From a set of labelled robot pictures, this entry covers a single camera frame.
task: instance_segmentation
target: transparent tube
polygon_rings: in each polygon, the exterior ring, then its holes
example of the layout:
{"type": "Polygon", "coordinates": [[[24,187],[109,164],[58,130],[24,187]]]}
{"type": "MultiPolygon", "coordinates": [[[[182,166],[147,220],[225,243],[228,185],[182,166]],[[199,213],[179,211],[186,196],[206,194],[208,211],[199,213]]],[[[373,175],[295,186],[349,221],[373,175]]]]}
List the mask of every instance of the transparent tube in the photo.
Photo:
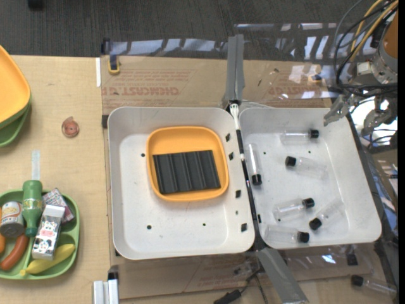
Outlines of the transparent tube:
{"type": "Polygon", "coordinates": [[[306,210],[314,206],[315,202],[312,198],[296,198],[274,205],[273,215],[276,221],[281,222],[304,215],[306,210]]]}
{"type": "Polygon", "coordinates": [[[308,143],[310,140],[317,138],[319,138],[319,130],[316,129],[285,130],[280,135],[280,140],[283,144],[308,143]]]}
{"type": "Polygon", "coordinates": [[[392,300],[397,296],[397,288],[394,285],[375,278],[352,275],[351,284],[363,289],[370,289],[372,291],[385,294],[391,297],[392,300]]]}
{"type": "Polygon", "coordinates": [[[247,171],[251,175],[251,182],[254,185],[261,185],[261,165],[258,156],[258,147],[248,144],[246,148],[247,171]]]}
{"type": "Polygon", "coordinates": [[[298,231],[293,227],[267,225],[265,239],[269,242],[307,243],[309,241],[309,233],[298,231]]]}
{"type": "Polygon", "coordinates": [[[316,213],[315,218],[309,222],[309,227],[316,231],[321,226],[328,227],[332,223],[342,219],[345,205],[340,198],[336,198],[316,213]]]}
{"type": "Polygon", "coordinates": [[[288,156],[285,159],[285,165],[292,171],[301,175],[307,175],[318,179],[324,179],[327,176],[327,166],[308,158],[288,156]]]}

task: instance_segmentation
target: orange tray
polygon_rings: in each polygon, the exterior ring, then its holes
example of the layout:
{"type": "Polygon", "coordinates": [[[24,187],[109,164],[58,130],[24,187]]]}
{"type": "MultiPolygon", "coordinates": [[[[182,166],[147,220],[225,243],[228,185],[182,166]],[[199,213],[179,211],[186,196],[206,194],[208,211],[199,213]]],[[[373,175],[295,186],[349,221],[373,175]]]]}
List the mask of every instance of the orange tray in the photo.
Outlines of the orange tray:
{"type": "Polygon", "coordinates": [[[0,45],[0,129],[20,116],[29,106],[30,87],[17,64],[0,45]]]}
{"type": "Polygon", "coordinates": [[[156,195],[167,201],[198,201],[221,196],[228,188],[229,176],[220,138],[210,129],[199,126],[164,127],[152,132],[146,142],[147,172],[156,195]],[[167,153],[212,150],[221,187],[181,193],[161,194],[153,156],[167,153]]]}

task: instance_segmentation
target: green tray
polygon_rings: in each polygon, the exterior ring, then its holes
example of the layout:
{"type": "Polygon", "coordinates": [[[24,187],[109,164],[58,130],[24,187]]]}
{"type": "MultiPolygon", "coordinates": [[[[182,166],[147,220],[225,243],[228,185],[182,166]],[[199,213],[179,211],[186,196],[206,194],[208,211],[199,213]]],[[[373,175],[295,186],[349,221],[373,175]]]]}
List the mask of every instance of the green tray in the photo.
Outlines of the green tray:
{"type": "MultiPolygon", "coordinates": [[[[47,279],[59,276],[66,272],[74,263],[76,259],[77,249],[78,249],[78,240],[79,240],[79,229],[80,229],[80,217],[79,211],[76,203],[67,195],[62,194],[66,203],[68,204],[70,210],[74,214],[75,218],[69,223],[63,224],[61,226],[61,234],[58,239],[58,246],[62,244],[73,243],[75,245],[75,251],[70,255],[66,260],[58,263],[57,265],[35,275],[27,274],[25,276],[20,275],[20,270],[27,268],[28,264],[32,261],[31,258],[31,249],[34,242],[34,237],[30,238],[29,244],[23,257],[20,259],[17,264],[8,271],[0,269],[0,278],[5,279],[47,279]]],[[[19,201],[22,202],[23,191],[22,189],[14,189],[6,191],[3,194],[0,194],[0,206],[3,206],[8,201],[19,201]]],[[[0,254],[0,261],[3,261],[10,251],[14,248],[15,239],[7,238],[6,239],[6,248],[3,253],[0,254]]]]}
{"type": "Polygon", "coordinates": [[[16,120],[8,124],[7,126],[0,129],[0,148],[9,145],[15,140],[18,133],[20,133],[21,128],[25,120],[27,119],[28,113],[30,112],[31,100],[27,105],[24,113],[18,117],[16,120]]]}

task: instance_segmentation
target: gray carpet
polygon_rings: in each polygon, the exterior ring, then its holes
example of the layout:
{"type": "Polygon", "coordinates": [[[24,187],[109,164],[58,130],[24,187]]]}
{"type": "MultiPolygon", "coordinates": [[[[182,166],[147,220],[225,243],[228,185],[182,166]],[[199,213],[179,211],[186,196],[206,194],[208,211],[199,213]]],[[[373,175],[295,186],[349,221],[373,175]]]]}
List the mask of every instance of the gray carpet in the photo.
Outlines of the gray carpet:
{"type": "MultiPolygon", "coordinates": [[[[358,0],[0,0],[0,44],[11,54],[99,56],[114,41],[225,41],[238,23],[329,23],[358,0]]],[[[369,0],[347,21],[361,18],[369,0]]]]}

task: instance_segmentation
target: black cap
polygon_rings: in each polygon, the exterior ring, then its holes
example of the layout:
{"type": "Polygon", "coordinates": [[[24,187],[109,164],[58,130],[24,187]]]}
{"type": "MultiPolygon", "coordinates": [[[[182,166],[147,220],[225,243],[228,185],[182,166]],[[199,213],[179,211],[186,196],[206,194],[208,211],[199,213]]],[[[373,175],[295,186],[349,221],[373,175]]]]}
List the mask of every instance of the black cap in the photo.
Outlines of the black cap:
{"type": "Polygon", "coordinates": [[[310,129],[309,130],[309,138],[310,139],[317,139],[319,137],[319,130],[317,129],[310,129]]]}
{"type": "Polygon", "coordinates": [[[285,158],[285,165],[288,167],[293,167],[296,165],[297,158],[294,158],[293,156],[288,156],[285,158]]]}
{"type": "Polygon", "coordinates": [[[320,219],[318,218],[314,218],[312,221],[309,222],[309,227],[316,231],[317,229],[319,229],[319,227],[322,225],[322,222],[320,219]]]}
{"type": "Polygon", "coordinates": [[[309,233],[307,232],[298,232],[297,233],[298,242],[308,243],[309,241],[309,233]]]}
{"type": "Polygon", "coordinates": [[[315,201],[312,198],[306,198],[302,201],[305,208],[311,208],[315,206],[315,201]]]}
{"type": "Polygon", "coordinates": [[[254,184],[255,186],[261,185],[261,175],[259,175],[259,174],[253,175],[252,184],[254,184]]]}
{"type": "Polygon", "coordinates": [[[352,285],[355,285],[355,286],[362,286],[364,281],[365,281],[365,279],[359,275],[353,275],[351,277],[352,285]]]}

